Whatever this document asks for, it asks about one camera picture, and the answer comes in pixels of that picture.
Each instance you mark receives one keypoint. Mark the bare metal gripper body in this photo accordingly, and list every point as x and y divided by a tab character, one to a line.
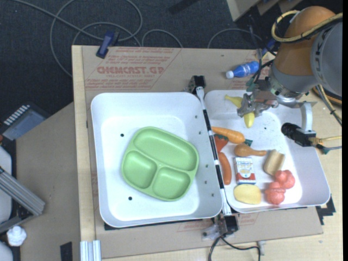
267	95

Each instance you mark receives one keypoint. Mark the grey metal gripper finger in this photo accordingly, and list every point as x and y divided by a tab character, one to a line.
244	106
260	110

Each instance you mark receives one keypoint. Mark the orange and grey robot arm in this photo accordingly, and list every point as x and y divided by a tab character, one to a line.
299	53

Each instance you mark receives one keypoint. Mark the yellow banana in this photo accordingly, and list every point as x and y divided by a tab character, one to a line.
249	120

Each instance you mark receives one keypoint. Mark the orange carrot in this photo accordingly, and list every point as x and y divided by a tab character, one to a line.
231	135

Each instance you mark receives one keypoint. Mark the blue plastic bottle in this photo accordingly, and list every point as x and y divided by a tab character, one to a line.
244	69

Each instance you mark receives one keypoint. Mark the brown chicken drumstick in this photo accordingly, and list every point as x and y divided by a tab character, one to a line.
244	150

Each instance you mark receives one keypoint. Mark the red orange strawberry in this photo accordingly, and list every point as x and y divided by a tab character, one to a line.
219	143

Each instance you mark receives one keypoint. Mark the thin black and white rod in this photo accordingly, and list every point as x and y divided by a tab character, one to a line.
212	143

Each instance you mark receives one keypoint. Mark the tan bread bun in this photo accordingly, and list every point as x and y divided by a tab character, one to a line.
274	162

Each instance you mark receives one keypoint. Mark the white and red carton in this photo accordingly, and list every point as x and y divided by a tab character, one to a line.
244	170

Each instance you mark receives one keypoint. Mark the orange sausage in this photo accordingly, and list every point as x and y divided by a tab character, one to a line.
225	168

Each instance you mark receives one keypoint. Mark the white plastic tray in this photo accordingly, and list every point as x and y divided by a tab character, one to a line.
304	167
114	113

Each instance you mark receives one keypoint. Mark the pink raspberry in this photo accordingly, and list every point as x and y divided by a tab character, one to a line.
275	193
285	179

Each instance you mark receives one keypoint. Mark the yellow potato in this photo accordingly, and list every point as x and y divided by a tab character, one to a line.
247	194

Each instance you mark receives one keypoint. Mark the brown cardboard board red print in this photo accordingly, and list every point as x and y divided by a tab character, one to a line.
163	64

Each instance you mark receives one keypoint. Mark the green divided plate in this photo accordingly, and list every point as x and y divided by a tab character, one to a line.
160	163

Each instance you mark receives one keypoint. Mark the small white plastic bottle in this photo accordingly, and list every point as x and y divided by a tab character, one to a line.
16	236

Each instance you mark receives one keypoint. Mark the black cylinder on white bracket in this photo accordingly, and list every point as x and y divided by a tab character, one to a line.
297	135

